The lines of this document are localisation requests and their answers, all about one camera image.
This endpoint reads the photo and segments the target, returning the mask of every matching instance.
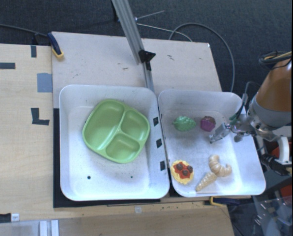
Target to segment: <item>toy food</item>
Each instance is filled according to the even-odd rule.
[[[229,164],[226,164],[224,167],[219,163],[219,155],[212,155],[209,157],[209,167],[213,173],[218,177],[226,177],[232,173],[232,167]]]
[[[173,122],[175,129],[179,131],[188,131],[193,129],[197,124],[194,120],[187,116],[179,116]]]
[[[210,132],[215,128],[215,119],[211,116],[205,116],[200,121],[201,129]]]
[[[209,184],[212,184],[216,181],[217,175],[213,172],[208,172],[206,175],[201,179],[200,183],[196,186],[196,192],[201,191],[203,188],[207,187]]]
[[[193,179],[194,170],[186,161],[177,160],[171,165],[171,175],[177,182],[187,184]]]

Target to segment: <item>dark background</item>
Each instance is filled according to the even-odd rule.
[[[230,47],[235,63],[233,92],[241,96],[248,81],[261,84],[268,70],[261,54],[292,50],[292,0],[129,0],[134,16],[162,11],[138,23],[173,30],[194,22],[217,32]],[[113,21],[110,0],[0,0],[0,24],[47,34],[51,31],[124,36]],[[170,32],[138,26],[142,38],[168,39]],[[232,85],[232,61],[221,39],[200,26],[180,32],[211,46],[223,91]],[[0,43],[32,44],[31,33],[0,26]],[[188,41],[175,34],[173,40]],[[251,86],[250,97],[257,88]]]

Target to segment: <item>purple toy food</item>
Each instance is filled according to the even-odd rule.
[[[210,132],[215,128],[215,119],[211,116],[205,116],[201,119],[200,122],[201,129]]]

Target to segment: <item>toy pizza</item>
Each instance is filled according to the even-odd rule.
[[[171,165],[171,175],[182,184],[189,183],[194,177],[193,168],[183,160],[177,160]]]

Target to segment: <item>white tray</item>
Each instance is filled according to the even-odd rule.
[[[132,162],[119,164],[90,150],[82,129],[94,107],[115,99],[137,109],[150,123],[149,138]],[[155,94],[147,88],[69,85],[59,95],[60,186],[74,201],[159,199],[169,190],[164,145]]]
[[[258,195],[265,190],[265,179],[259,162],[253,138],[244,137],[234,142],[234,134],[210,144],[209,135],[200,128],[204,116],[216,120],[216,128],[227,122],[240,107],[241,99],[230,92],[165,90],[159,95],[159,109],[166,153],[171,164],[175,160],[185,160],[194,168],[194,178],[187,185],[172,179],[176,192],[184,197],[206,197],[225,195]],[[197,126],[186,132],[180,132],[172,124],[178,116],[187,116],[195,120]],[[208,158],[212,154],[220,156],[220,162],[232,166],[228,177],[219,177],[217,181],[196,193],[195,188],[204,174],[210,171]]]

